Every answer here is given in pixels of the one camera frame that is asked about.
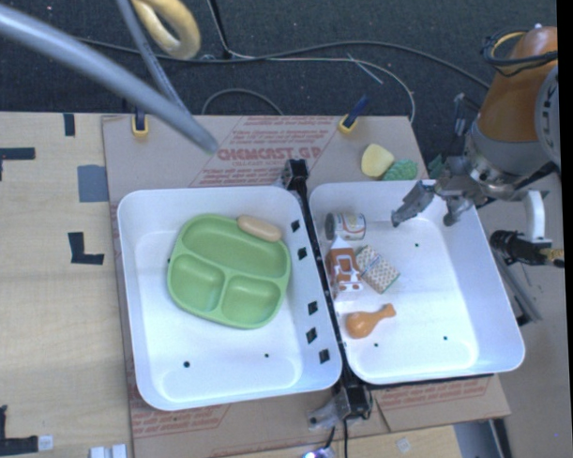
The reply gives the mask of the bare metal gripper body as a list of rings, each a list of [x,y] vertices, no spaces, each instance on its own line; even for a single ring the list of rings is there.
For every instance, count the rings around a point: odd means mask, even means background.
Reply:
[[[508,196],[504,173],[487,160],[468,156],[449,157],[436,178],[435,192],[442,198],[459,197],[475,201]]]

